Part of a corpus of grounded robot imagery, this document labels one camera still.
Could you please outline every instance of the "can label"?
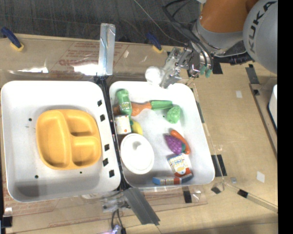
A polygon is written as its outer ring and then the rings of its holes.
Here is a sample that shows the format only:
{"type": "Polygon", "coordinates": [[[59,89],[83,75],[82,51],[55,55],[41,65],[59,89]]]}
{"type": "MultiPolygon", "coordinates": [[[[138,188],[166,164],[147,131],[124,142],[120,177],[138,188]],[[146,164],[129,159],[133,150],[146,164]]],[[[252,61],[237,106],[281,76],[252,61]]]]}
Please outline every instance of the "can label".
{"type": "Polygon", "coordinates": [[[118,135],[131,133],[130,120],[128,115],[115,116],[115,126],[118,135]]]}

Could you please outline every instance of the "white tray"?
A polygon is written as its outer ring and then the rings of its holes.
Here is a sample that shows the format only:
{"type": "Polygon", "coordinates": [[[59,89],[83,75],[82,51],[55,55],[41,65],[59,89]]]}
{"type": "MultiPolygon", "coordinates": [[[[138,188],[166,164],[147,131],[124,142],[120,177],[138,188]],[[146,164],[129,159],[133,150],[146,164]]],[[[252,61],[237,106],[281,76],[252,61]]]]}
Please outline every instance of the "white tray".
{"type": "Polygon", "coordinates": [[[190,88],[181,83],[175,83],[167,89],[163,89],[147,82],[118,81],[113,83],[109,89],[112,106],[118,103],[116,92],[120,89],[128,90],[131,102],[171,100],[182,110],[180,120],[176,124],[171,124],[166,120],[167,110],[144,109],[137,116],[132,117],[141,125],[144,137],[151,143],[155,161],[152,170],[144,175],[134,174],[123,166],[124,176],[131,186],[138,188],[156,187],[152,183],[153,177],[173,175],[167,161],[173,152],[168,148],[163,137],[163,134],[169,134],[171,129],[177,130],[187,140],[191,150],[187,161],[194,177],[184,184],[201,185],[213,181],[215,169],[196,101],[190,88]]]}
{"type": "Polygon", "coordinates": [[[15,200],[31,202],[110,192],[119,186],[120,171],[98,85],[89,81],[11,81],[2,87],[1,107],[7,189],[15,200]],[[83,110],[97,121],[102,156],[96,164],[54,170],[40,159],[37,118],[47,110],[59,108],[83,110]]]}

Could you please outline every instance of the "blue clamp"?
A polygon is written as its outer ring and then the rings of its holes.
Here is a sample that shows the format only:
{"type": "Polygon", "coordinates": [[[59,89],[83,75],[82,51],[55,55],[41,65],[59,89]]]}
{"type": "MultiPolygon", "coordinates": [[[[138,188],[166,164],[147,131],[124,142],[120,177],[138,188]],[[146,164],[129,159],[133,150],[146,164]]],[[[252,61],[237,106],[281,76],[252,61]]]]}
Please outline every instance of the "blue clamp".
{"type": "Polygon", "coordinates": [[[152,33],[147,33],[146,34],[146,38],[153,44],[153,46],[155,47],[154,50],[158,53],[162,53],[163,49],[161,47],[160,42],[158,41],[158,39],[152,34],[152,33]]]}
{"type": "Polygon", "coordinates": [[[11,41],[10,45],[13,48],[15,48],[17,51],[23,50],[24,45],[17,39],[17,37],[13,34],[13,32],[11,30],[9,30],[6,27],[3,27],[1,29],[1,33],[10,39],[10,41],[11,41]]]}

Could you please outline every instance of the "yellow plate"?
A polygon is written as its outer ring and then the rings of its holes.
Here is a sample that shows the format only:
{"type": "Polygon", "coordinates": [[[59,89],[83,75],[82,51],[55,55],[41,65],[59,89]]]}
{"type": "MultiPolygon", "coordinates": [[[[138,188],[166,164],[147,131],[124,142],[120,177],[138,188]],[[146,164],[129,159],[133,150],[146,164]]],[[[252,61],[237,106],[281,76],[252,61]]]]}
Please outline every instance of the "yellow plate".
{"type": "Polygon", "coordinates": [[[44,164],[53,169],[78,169],[95,164],[102,146],[95,119],[81,110],[42,113],[36,125],[37,145],[44,164]]]}

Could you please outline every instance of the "white cable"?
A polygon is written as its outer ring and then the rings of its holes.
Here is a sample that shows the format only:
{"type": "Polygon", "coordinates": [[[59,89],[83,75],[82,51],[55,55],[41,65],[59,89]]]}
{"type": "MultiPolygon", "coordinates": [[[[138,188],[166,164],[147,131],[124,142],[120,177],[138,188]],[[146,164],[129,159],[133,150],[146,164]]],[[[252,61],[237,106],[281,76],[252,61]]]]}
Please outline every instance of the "white cable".
{"type": "Polygon", "coordinates": [[[167,35],[163,30],[162,28],[155,22],[155,20],[148,14],[148,12],[146,12],[146,10],[136,1],[136,0],[133,0],[137,5],[139,5],[139,7],[143,10],[144,13],[146,13],[146,15],[151,19],[151,21],[160,29],[160,31],[162,31],[162,33],[168,37],[169,39],[171,40],[174,40],[176,42],[179,42],[179,43],[182,43],[182,44],[185,44],[184,42],[181,42],[181,41],[178,41],[174,38],[171,38],[169,35],[167,35]]]}

